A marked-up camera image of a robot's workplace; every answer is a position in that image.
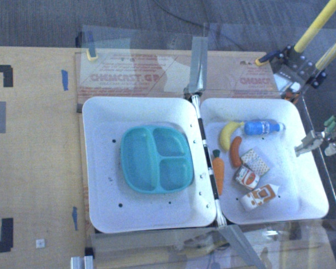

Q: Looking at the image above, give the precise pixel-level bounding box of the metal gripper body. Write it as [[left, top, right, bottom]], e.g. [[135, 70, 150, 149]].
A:
[[321, 120, 336, 146]]

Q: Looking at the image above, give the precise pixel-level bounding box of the white plastic tray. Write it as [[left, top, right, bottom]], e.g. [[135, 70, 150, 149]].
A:
[[200, 98, 330, 225], [81, 96, 218, 234]]

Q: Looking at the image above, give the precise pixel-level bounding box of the blue bottle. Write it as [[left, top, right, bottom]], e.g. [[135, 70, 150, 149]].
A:
[[243, 119, 286, 136]]

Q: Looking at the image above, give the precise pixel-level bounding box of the white carton orange pattern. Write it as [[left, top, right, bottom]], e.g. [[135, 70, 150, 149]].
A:
[[240, 148, 270, 177]]

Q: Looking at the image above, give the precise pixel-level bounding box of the orange and white juice carton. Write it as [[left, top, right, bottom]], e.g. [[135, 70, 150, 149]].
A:
[[234, 164, 260, 191]]

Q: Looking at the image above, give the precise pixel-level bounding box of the orange sausage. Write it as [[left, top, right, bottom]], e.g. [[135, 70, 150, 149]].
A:
[[229, 136, 243, 168]]

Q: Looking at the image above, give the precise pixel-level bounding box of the white and brown carton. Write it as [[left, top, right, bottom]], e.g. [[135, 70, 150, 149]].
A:
[[239, 183, 280, 212]]

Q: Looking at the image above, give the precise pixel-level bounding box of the yellow banana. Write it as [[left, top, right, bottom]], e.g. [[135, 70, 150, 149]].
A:
[[219, 120, 245, 152]]

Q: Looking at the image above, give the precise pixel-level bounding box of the orange carrot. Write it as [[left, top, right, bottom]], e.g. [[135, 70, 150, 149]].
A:
[[212, 149, 225, 196]]

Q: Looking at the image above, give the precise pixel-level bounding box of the brown cardboard board red print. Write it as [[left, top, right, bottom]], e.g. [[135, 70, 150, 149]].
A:
[[74, 51, 336, 269]]

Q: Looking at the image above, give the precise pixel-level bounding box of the thin black and white rod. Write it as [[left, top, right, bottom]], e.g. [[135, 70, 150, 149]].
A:
[[190, 94, 227, 227]]

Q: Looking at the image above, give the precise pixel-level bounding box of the teal divided plate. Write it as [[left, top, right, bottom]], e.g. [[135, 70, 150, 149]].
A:
[[119, 125, 195, 194]]

